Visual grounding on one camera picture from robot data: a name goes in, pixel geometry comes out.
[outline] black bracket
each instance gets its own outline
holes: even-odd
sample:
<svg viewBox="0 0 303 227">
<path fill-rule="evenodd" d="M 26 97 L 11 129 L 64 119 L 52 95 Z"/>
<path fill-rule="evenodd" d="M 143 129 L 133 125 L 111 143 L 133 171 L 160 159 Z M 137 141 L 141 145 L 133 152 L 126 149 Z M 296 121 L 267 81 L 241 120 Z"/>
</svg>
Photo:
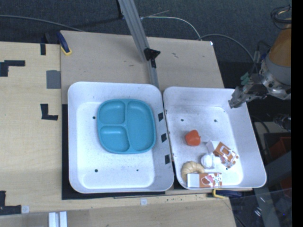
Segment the black bracket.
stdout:
<svg viewBox="0 0 303 227">
<path fill-rule="evenodd" d="M 151 60 L 151 67 L 157 68 L 155 59 L 160 53 L 160 51 L 156 51 L 151 48 L 144 49 L 145 58 L 148 61 Z"/>
<path fill-rule="evenodd" d="M 0 215 L 20 214 L 21 205 L 5 206 L 5 191 L 0 191 Z"/>
</svg>

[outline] blue plate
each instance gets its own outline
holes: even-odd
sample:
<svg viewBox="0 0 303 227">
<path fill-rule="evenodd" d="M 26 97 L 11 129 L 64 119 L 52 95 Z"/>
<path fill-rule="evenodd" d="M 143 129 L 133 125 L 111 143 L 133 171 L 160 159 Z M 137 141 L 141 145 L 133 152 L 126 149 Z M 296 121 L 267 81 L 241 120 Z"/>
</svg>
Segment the blue plate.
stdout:
<svg viewBox="0 0 303 227">
<path fill-rule="evenodd" d="M 152 110 L 141 100 L 105 101 L 98 109 L 97 126 L 101 145 L 112 153 L 143 153 L 156 143 Z"/>
</svg>

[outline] wooden table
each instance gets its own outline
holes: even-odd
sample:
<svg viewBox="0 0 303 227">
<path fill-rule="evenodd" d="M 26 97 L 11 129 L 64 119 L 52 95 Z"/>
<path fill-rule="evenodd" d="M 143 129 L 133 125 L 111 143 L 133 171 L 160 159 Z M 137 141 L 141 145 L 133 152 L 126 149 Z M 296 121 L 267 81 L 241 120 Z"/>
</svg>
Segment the wooden table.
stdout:
<svg viewBox="0 0 303 227">
<path fill-rule="evenodd" d="M 147 206 L 140 206 L 140 197 L 61 199 L 62 104 L 67 103 L 68 86 L 80 80 L 148 83 L 146 64 L 140 61 L 131 36 L 62 34 L 71 56 L 65 56 L 57 44 L 46 44 L 42 55 L 39 44 L 0 43 L 0 62 L 26 62 L 25 67 L 9 66 L 8 76 L 0 77 L 0 190 L 7 191 L 6 205 L 29 206 L 30 212 L 68 210 L 69 221 L 75 219 L 73 210 L 87 211 L 91 226 L 98 222 L 93 216 L 99 211 L 109 226 L 119 226 L 122 218 L 127 219 L 125 226 L 192 226 L 203 221 L 235 226 L 229 199 L 208 198 L 204 192 L 171 189 L 165 195 L 145 197 Z M 151 48 L 161 51 L 156 63 L 162 92 L 170 86 L 223 88 L 209 42 L 148 40 Z M 61 72 L 62 88 L 47 88 L 46 73 L 52 70 Z M 58 119 L 42 120 L 41 104 L 48 104 L 48 114 Z M 134 225 L 130 216 L 136 212 L 142 215 Z M 20 216 L 2 217 L 0 224 L 8 218 L 18 222 Z"/>
</svg>

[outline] beige ring toy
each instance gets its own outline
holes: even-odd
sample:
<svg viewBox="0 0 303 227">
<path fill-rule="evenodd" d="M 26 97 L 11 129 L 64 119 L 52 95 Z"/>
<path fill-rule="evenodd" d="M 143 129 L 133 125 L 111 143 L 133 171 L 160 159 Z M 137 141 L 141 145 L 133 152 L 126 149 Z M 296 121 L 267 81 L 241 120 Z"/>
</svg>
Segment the beige ring toy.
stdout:
<svg viewBox="0 0 303 227">
<path fill-rule="evenodd" d="M 187 174 L 189 173 L 203 173 L 205 172 L 204 167 L 197 162 L 188 161 L 182 166 L 181 176 L 183 181 L 187 182 Z"/>
</svg>

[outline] plastic tray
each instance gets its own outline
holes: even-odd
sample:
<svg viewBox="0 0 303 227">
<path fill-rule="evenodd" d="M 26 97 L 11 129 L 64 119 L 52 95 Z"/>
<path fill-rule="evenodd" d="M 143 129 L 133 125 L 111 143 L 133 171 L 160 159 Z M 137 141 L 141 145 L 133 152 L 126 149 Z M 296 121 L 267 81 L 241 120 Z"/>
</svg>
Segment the plastic tray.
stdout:
<svg viewBox="0 0 303 227">
<path fill-rule="evenodd" d="M 234 166 L 219 164 L 206 172 L 222 173 L 222 188 L 257 188 L 266 182 L 266 171 L 251 125 L 247 105 L 231 109 L 228 100 L 233 89 L 169 87 L 163 101 L 169 130 L 169 140 L 180 184 L 187 187 L 181 169 L 187 161 L 200 163 L 201 156 L 209 153 L 206 143 L 221 141 L 239 155 Z M 197 130 L 201 136 L 199 146 L 188 146 L 185 135 Z"/>
<path fill-rule="evenodd" d="M 113 99 L 145 102 L 155 122 L 154 147 L 140 154 L 115 154 L 99 141 L 100 105 Z M 174 181 L 163 100 L 149 84 L 77 82 L 68 90 L 69 181 L 81 193 L 162 192 Z"/>
<path fill-rule="evenodd" d="M 101 145 L 117 154 L 150 150 L 156 142 L 151 108 L 136 99 L 112 99 L 101 104 L 97 114 Z"/>
</svg>

